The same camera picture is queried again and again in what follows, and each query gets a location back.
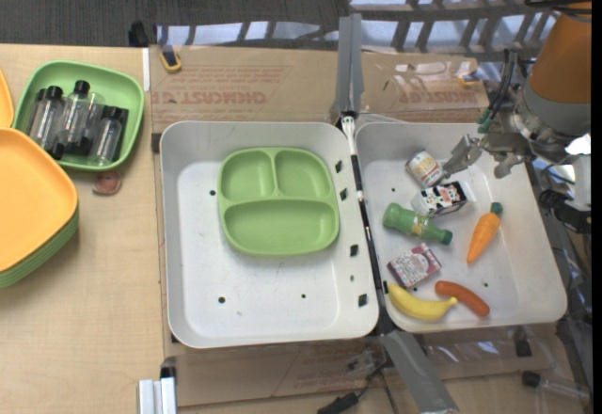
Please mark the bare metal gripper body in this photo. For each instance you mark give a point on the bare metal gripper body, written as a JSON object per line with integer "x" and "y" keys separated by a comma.
{"x": 527, "y": 141}

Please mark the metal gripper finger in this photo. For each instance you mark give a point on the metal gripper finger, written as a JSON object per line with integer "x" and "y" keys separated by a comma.
{"x": 463, "y": 155}
{"x": 508, "y": 165}

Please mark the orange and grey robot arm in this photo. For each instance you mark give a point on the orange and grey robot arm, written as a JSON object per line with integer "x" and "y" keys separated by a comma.
{"x": 562, "y": 68}

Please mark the small white and orange can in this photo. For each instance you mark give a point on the small white and orange can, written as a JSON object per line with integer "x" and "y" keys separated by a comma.
{"x": 424, "y": 169}

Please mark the black and white carton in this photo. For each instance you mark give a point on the black and white carton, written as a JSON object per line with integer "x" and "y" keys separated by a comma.
{"x": 444, "y": 199}

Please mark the orange carrot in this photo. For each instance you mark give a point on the orange carrot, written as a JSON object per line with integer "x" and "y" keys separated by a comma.
{"x": 484, "y": 235}

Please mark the green bottle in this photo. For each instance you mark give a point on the green bottle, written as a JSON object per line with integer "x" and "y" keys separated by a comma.
{"x": 411, "y": 224}

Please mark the white plastic tray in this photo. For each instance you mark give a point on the white plastic tray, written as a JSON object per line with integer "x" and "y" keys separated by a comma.
{"x": 522, "y": 271}
{"x": 263, "y": 299}

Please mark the pink and purple carton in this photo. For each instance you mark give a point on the pink and purple carton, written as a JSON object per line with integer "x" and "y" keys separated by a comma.
{"x": 414, "y": 265}

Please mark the orange sausage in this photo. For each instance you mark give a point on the orange sausage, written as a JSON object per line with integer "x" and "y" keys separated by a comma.
{"x": 463, "y": 297}

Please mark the yellow banana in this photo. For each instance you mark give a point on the yellow banana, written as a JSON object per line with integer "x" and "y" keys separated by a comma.
{"x": 418, "y": 307}

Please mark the green divided plate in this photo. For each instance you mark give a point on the green divided plate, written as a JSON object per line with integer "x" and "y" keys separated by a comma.
{"x": 280, "y": 226}

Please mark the brown cardboard board red print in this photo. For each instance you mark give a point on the brown cardboard board red print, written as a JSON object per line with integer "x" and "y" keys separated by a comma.
{"x": 244, "y": 92}

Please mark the green square plate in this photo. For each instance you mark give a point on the green square plate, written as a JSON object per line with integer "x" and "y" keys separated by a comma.
{"x": 124, "y": 92}

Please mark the brown round toy slice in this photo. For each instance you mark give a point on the brown round toy slice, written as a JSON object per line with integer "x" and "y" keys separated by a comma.
{"x": 107, "y": 183}

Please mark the clear plastic bottle black cap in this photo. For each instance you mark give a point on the clear plastic bottle black cap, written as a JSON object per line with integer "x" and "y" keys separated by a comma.
{"x": 74, "y": 113}
{"x": 46, "y": 118}
{"x": 106, "y": 139}

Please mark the orange plate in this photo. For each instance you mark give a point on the orange plate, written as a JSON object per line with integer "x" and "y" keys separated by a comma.
{"x": 4, "y": 101}
{"x": 33, "y": 195}

